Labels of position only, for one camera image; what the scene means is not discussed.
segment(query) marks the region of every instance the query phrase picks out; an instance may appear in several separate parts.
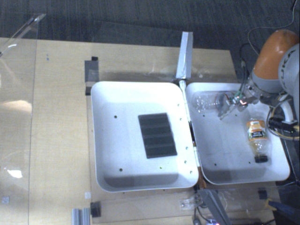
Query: clear plastic bottle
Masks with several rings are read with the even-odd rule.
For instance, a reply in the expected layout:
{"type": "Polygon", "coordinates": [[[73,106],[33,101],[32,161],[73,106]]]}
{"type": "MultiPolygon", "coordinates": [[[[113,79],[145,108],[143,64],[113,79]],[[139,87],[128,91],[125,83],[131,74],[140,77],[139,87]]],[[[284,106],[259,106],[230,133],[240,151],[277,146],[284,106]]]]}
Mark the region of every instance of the clear plastic bottle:
{"type": "Polygon", "coordinates": [[[247,122],[248,142],[257,163],[267,162],[267,136],[264,120],[251,118],[247,122]]]}
{"type": "Polygon", "coordinates": [[[195,93],[193,103],[199,113],[211,113],[220,111],[232,96],[233,93],[229,91],[201,91],[195,93]]]}

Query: wooden table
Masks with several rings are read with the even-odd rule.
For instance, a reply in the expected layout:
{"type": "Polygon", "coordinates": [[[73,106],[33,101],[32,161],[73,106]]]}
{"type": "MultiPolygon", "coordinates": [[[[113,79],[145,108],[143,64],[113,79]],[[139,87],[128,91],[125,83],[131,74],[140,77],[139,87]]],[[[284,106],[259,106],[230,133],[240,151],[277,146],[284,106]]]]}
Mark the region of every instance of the wooden table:
{"type": "MultiPolygon", "coordinates": [[[[170,47],[37,41],[29,175],[30,225],[68,225],[73,208],[90,206],[84,61],[91,56],[99,57],[100,70],[109,76],[114,71],[175,74],[178,54],[179,48],[170,47]]],[[[236,81],[229,51],[194,49],[192,72],[203,82],[236,81]]],[[[267,221],[272,213],[265,216],[267,221]]],[[[17,223],[8,218],[6,224],[17,223]]],[[[192,216],[111,224],[192,224],[192,216]]]]}

